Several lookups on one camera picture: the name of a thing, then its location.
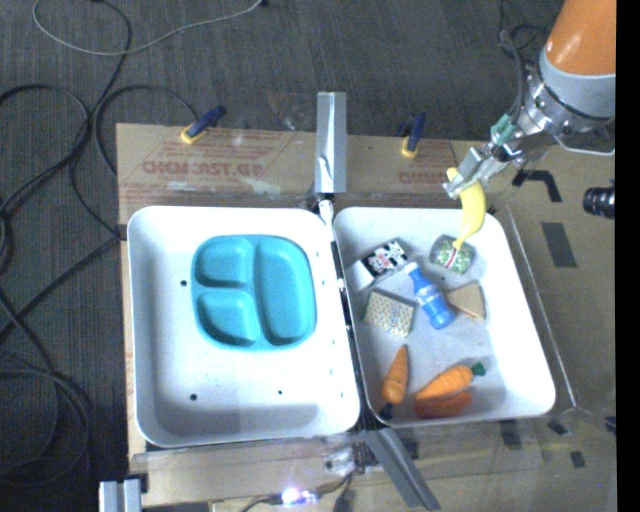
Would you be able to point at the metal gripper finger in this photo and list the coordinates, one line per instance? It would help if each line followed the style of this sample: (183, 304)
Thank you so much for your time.
(492, 167)
(457, 186)

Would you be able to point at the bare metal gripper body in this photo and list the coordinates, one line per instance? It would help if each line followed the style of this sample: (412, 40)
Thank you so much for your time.
(545, 120)

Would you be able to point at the yellow banana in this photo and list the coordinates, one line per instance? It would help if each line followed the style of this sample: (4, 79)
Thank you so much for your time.
(474, 210)

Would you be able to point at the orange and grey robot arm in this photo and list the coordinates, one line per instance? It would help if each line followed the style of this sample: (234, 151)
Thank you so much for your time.
(585, 35)

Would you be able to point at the green can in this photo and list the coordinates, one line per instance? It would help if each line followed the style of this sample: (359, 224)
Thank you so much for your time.
(452, 260)

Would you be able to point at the cow print milk carton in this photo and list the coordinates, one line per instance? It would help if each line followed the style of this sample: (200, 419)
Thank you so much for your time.
(384, 257)

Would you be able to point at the tan bread slice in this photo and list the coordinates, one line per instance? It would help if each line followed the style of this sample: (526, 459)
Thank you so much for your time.
(470, 300)

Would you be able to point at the blue bottle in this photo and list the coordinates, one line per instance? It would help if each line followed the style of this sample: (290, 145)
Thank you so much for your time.
(431, 300)

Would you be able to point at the white plastic tray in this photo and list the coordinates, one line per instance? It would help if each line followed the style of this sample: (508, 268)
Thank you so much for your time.
(510, 350)
(250, 390)

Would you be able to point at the large orange carrot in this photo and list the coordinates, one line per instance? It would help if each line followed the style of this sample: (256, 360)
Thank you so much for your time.
(445, 382)

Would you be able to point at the small orange carrot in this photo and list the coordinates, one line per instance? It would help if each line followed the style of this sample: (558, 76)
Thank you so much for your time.
(396, 377)

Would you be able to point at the blue divided plate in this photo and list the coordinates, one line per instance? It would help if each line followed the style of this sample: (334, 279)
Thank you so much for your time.
(280, 290)

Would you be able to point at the orange sausage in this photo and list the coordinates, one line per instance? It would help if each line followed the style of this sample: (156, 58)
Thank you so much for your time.
(445, 406)

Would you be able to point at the brown cardboard board red print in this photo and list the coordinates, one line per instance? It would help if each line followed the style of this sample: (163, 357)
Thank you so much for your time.
(225, 165)

